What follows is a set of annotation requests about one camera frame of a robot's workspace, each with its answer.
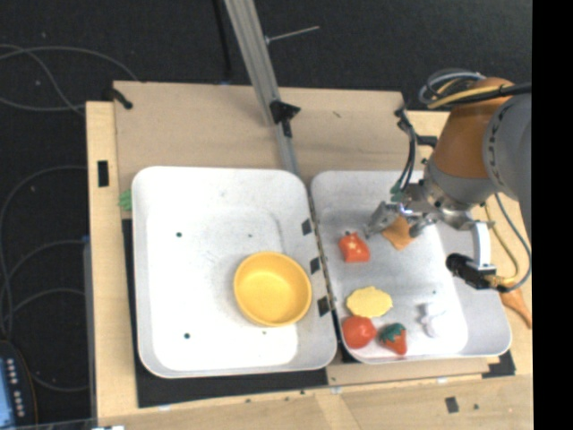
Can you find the small white toy figure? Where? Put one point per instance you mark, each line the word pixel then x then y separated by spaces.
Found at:
pixel 430 318

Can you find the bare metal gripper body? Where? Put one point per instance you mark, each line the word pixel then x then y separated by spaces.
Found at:
pixel 441 206

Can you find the red packet with yellow stars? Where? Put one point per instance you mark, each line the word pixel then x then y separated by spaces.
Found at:
pixel 353 249

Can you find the black cylinder on white bracket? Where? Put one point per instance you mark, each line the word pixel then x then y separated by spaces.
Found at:
pixel 474 269

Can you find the brown cardboard board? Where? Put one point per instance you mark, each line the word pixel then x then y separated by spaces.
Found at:
pixel 201 128

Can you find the green leafy toy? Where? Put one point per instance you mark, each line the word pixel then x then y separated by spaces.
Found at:
pixel 125 200

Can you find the yellow bowl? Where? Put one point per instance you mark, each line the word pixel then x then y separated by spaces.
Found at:
pixel 272 290

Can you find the red strawberry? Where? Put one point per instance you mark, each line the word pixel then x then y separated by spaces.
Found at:
pixel 396 339

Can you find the white plastic tray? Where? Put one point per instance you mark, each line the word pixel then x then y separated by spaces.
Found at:
pixel 403 276
pixel 201 285

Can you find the orange carrot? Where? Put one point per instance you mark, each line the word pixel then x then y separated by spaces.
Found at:
pixel 517 305

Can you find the orange toast slice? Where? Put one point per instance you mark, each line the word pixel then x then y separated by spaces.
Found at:
pixel 399 236

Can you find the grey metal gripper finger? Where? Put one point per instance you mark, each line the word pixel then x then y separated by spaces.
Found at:
pixel 380 220
pixel 421 226

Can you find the yellow biscuit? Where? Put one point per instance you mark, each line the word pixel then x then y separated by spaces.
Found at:
pixel 369 302

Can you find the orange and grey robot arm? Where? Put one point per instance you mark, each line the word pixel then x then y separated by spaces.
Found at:
pixel 474 146

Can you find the red tomato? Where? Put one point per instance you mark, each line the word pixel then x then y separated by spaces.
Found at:
pixel 358 332

